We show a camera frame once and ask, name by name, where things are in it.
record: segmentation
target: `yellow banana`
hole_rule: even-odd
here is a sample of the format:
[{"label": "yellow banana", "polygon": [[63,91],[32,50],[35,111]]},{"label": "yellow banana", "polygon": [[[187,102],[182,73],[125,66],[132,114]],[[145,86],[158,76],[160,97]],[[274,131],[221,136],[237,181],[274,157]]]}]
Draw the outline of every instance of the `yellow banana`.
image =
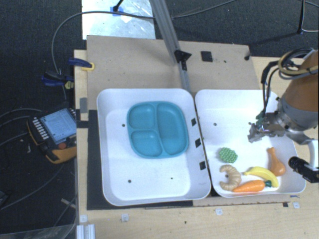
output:
[{"label": "yellow banana", "polygon": [[270,180],[271,185],[273,187],[275,187],[275,188],[279,187],[279,182],[278,182],[277,177],[274,175],[273,172],[271,172],[270,170],[268,170],[264,167],[255,166],[255,167],[251,168],[249,171],[244,172],[244,175],[256,175],[256,176],[262,177],[265,180]]}]

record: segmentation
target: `blue divided plate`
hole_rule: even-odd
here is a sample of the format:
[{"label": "blue divided plate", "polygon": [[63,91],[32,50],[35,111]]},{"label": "blue divided plate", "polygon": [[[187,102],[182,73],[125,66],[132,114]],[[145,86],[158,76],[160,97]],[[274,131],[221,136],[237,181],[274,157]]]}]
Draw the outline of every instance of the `blue divided plate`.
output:
[{"label": "blue divided plate", "polygon": [[181,109],[169,102],[132,106],[127,115],[131,147],[144,158],[167,158],[188,148],[188,131]]}]

